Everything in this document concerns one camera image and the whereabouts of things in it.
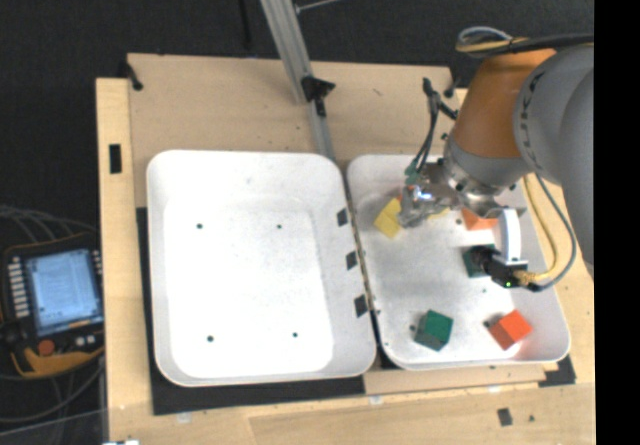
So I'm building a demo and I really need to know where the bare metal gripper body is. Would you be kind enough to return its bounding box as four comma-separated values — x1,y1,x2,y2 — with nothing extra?
398,163,507,229

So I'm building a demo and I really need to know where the yellow cube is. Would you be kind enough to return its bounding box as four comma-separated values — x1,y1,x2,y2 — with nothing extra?
373,197,404,240

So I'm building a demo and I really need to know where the orange cube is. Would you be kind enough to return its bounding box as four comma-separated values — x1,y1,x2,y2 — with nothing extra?
486,309,535,352
460,207,500,233

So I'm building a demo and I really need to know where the green cube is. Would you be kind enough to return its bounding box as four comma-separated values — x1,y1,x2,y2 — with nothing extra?
413,309,455,353
461,244,497,280

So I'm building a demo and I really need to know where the white plastic tray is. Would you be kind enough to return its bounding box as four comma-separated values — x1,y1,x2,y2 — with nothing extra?
145,148,378,388
345,153,572,372

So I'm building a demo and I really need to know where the pale wood board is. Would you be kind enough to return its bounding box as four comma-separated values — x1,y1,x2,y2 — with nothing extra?
126,51,562,397

